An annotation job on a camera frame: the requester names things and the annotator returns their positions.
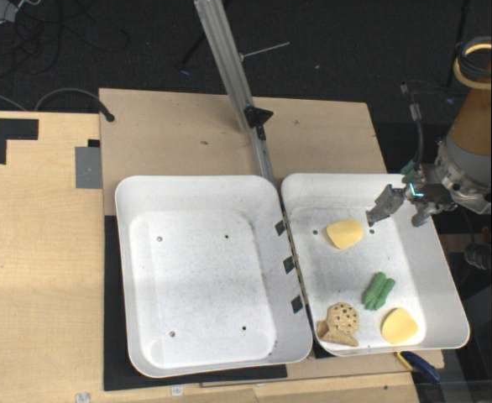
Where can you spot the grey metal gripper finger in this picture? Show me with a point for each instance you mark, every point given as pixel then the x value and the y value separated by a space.
pixel 385 206
pixel 423 217

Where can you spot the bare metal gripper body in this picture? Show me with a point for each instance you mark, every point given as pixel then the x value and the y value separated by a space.
pixel 460 191

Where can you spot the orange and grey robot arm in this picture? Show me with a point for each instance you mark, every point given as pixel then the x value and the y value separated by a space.
pixel 474 124

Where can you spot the yellow toy chip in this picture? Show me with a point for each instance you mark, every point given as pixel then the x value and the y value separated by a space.
pixel 399 326
pixel 344 234

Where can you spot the white plastic tray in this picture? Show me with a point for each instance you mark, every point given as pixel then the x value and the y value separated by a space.
pixel 347 275
pixel 204 288

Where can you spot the green toy vegetable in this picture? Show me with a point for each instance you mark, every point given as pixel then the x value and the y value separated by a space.
pixel 378 292

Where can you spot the beige round holed slice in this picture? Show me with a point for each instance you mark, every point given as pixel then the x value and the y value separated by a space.
pixel 344 316

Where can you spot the beige toy cone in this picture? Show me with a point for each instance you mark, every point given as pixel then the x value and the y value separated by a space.
pixel 341 337

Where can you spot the brown cardboard board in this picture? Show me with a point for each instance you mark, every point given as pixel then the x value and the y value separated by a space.
pixel 179 137

